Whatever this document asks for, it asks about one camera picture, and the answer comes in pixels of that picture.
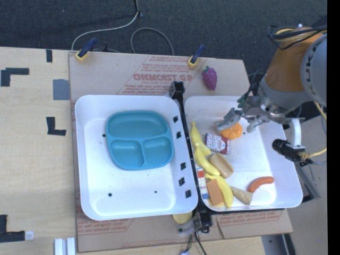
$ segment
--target wooden table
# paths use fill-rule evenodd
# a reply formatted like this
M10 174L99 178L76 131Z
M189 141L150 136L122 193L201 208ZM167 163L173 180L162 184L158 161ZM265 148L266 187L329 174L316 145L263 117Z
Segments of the wooden table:
M57 238L77 238L71 103L55 101L53 80L69 79L67 50L0 48L0 69L28 68L11 74L0 87L0 215L7 231L33 231L31 241L0 243L0 254L52 254ZM48 135L47 117L66 135ZM265 254L261 237L207 241L208 254ZM186 244L134 248L129 254L180 254ZM126 250L87 254L126 254ZM202 254L195 242L191 254Z

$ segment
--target yellow banana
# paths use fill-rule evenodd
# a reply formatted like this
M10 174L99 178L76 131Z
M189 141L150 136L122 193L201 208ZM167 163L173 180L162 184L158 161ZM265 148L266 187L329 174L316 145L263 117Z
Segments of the yellow banana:
M219 170L217 170L217 168L207 160L207 158L203 154L202 149L198 145L196 146L196 150L193 156L196 163L200 167L202 167L206 171L206 173L209 173L211 175L220 175Z
M209 175L207 173L205 174L205 177L211 180L217 180L217 184L221 190L224 203L227 206L227 208L230 208L233 204L234 196L232 189L230 188L229 184L225 181L225 179L222 178L221 176Z
M205 156L208 156L211 154L210 148L207 147L205 143L202 141L201 134L199 133L196 127L195 121L191 122L190 138L192 140L193 146L197 147L197 144L198 144Z

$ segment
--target white tray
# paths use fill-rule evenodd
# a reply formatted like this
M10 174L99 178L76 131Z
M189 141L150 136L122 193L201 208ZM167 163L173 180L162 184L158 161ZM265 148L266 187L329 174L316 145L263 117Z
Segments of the white tray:
M167 165L126 171L113 163L103 136L106 121L114 113L137 110L157 112L169 124L174 156ZM181 214L196 207L196 184L174 100L165 96L87 95L76 102L75 120L81 207L89 218Z
M218 134L216 123L221 121L231 108L237 108L239 97L193 96L184 103L188 129L196 122L202 139L206 133ZM275 139L286 140L281 125L269 122L247 133L248 123L240 120L244 134L231 141L230 153L225 157L234 167L233 175L226 179L233 187L246 190L248 184L257 177L273 176L273 184L262 185L254 194L249 206L234 198L232 207L214 207L207 199L204 203L214 211L243 211L293 208L302 201L302 190L295 166L271 147Z

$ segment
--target dark background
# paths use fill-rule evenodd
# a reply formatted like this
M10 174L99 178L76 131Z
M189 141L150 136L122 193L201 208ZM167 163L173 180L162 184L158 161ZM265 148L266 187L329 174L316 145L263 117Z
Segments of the dark background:
M269 25L327 25L327 0L138 0L138 6L142 15L130 26L86 35L75 49L96 37L98 49L132 53L132 34L146 27L164 33L177 56L204 44L202 56L243 60L251 74L266 71L275 53ZM0 0L0 9L0 46L66 50L80 34L125 25L136 11L134 0ZM171 55L150 30L138 32L133 46L136 53ZM313 116L310 104L301 115Z

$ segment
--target blue and yellow clamp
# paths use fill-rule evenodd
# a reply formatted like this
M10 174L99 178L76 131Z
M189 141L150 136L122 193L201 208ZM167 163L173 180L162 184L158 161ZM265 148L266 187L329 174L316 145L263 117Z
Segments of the blue and yellow clamp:
M88 52L93 50L93 48L94 48L94 46L96 45L97 42L98 42L97 38L90 39L84 45L84 47L75 54L75 58L78 61L84 60L89 55Z
M197 49L197 51L195 52L195 54L193 54L189 60L188 60L188 66L193 69L195 68L195 66L198 63L198 57L202 54L203 50L204 50L205 46L203 44L200 45L200 47Z

